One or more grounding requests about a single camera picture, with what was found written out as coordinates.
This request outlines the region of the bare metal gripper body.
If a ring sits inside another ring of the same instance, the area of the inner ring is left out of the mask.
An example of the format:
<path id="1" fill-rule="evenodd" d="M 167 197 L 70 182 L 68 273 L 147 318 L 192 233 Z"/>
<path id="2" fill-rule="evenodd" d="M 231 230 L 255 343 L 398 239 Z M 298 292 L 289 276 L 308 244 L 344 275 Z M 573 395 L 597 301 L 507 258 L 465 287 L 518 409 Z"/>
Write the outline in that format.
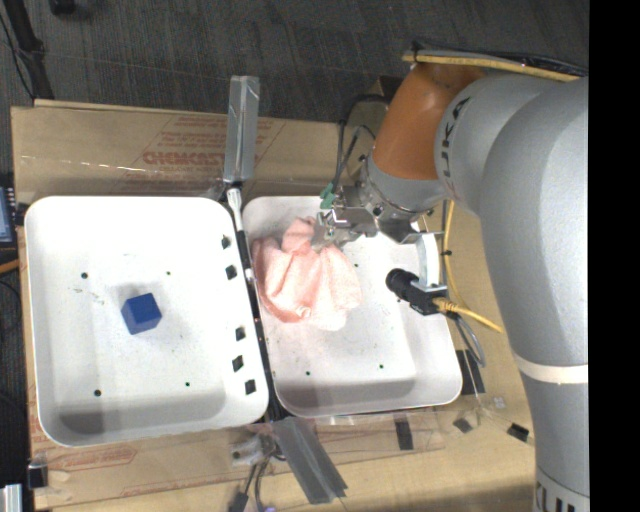
<path id="1" fill-rule="evenodd" d="M 394 230 L 392 204 L 370 187 L 340 187 L 330 211 L 333 227 L 350 228 L 360 236 L 390 235 Z"/>

